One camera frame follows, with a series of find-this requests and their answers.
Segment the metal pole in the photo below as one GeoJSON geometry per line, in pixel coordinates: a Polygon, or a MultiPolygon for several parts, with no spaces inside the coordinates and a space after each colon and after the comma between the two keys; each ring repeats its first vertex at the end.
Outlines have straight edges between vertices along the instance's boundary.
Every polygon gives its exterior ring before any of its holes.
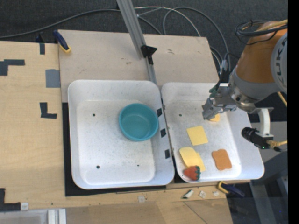
{"type": "MultiPolygon", "coordinates": [[[[144,55],[142,53],[141,47],[146,45],[146,43],[132,1],[116,0],[116,2],[121,10],[122,17],[125,21],[136,52],[139,58],[142,59],[144,58],[144,55]]],[[[146,59],[146,65],[149,74],[149,80],[157,84],[154,66],[149,63],[148,59],[146,59]]]]}

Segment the toy strawberry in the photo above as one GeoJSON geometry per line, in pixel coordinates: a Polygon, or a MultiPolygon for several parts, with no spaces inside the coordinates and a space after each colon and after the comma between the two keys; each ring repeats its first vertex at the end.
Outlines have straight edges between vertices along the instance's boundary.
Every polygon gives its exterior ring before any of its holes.
{"type": "Polygon", "coordinates": [[[192,166],[184,170],[184,175],[191,178],[192,180],[197,181],[200,176],[200,167],[192,166]]]}

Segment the black tape marking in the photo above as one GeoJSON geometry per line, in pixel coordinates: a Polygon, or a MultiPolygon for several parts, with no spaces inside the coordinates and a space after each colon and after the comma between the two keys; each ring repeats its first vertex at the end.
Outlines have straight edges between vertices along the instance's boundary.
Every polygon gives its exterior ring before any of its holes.
{"type": "Polygon", "coordinates": [[[165,159],[168,159],[168,158],[170,158],[170,151],[169,151],[169,149],[166,149],[165,150],[165,159]]]}
{"type": "Polygon", "coordinates": [[[39,103],[40,107],[41,107],[41,118],[47,118],[47,119],[56,119],[57,118],[57,114],[49,114],[48,113],[48,103],[46,102],[42,102],[39,103]]]}
{"type": "Polygon", "coordinates": [[[39,54],[40,55],[45,55],[46,54],[46,49],[45,49],[45,44],[44,43],[39,43],[39,54]]]}
{"type": "Polygon", "coordinates": [[[162,114],[162,108],[157,109],[157,115],[158,115],[158,117],[159,117],[161,114],[162,114]]]}
{"type": "Polygon", "coordinates": [[[60,88],[60,71],[55,69],[46,70],[46,87],[60,88]]]}
{"type": "Polygon", "coordinates": [[[4,197],[5,197],[5,189],[0,189],[0,212],[21,210],[21,203],[5,203],[4,197]]]}
{"type": "Polygon", "coordinates": [[[4,60],[0,62],[0,76],[8,75],[9,65],[25,65],[25,60],[4,60]]]}
{"type": "Polygon", "coordinates": [[[166,130],[165,130],[165,129],[162,129],[162,130],[160,131],[160,133],[161,133],[161,138],[163,138],[163,137],[166,135],[166,130]]]}

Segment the wooden board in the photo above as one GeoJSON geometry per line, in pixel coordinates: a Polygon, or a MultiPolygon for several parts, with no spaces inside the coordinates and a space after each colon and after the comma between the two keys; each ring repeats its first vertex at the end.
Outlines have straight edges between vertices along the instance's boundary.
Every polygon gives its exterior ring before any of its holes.
{"type": "MultiPolygon", "coordinates": [[[[70,53],[59,50],[62,101],[67,88],[78,79],[148,80],[144,59],[139,59],[128,33],[59,30],[70,53]]],[[[218,75],[205,37],[149,35],[148,46],[161,87],[167,82],[217,83],[218,75]]]]}
{"type": "Polygon", "coordinates": [[[226,199],[149,202],[68,208],[67,222],[72,224],[232,224],[226,199]]]}
{"type": "MultiPolygon", "coordinates": [[[[170,184],[166,190],[110,193],[92,196],[64,195],[64,153],[60,88],[47,88],[45,71],[59,70],[58,46],[45,44],[40,55],[38,43],[0,42],[0,61],[23,59],[24,66],[9,66],[0,76],[0,187],[6,188],[5,203],[28,203],[30,209],[81,207],[89,205],[184,201],[192,186],[170,184]],[[40,102],[56,119],[41,118],[40,102]]],[[[216,187],[195,187],[190,200],[226,198],[214,196],[216,187]]]]}

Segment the orange toy food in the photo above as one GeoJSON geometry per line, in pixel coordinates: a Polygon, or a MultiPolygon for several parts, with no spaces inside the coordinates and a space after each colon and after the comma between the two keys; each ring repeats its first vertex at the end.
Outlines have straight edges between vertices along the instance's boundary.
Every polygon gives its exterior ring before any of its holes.
{"type": "Polygon", "coordinates": [[[192,166],[184,170],[184,175],[191,178],[192,180],[197,181],[200,176],[200,167],[192,166]]]}
{"type": "Polygon", "coordinates": [[[219,149],[212,152],[212,157],[215,161],[218,170],[225,170],[226,168],[232,168],[228,153],[225,149],[219,149]]]}
{"type": "Polygon", "coordinates": [[[214,118],[212,119],[209,119],[210,121],[213,121],[213,122],[218,122],[220,120],[220,114],[216,114],[214,118]]]}

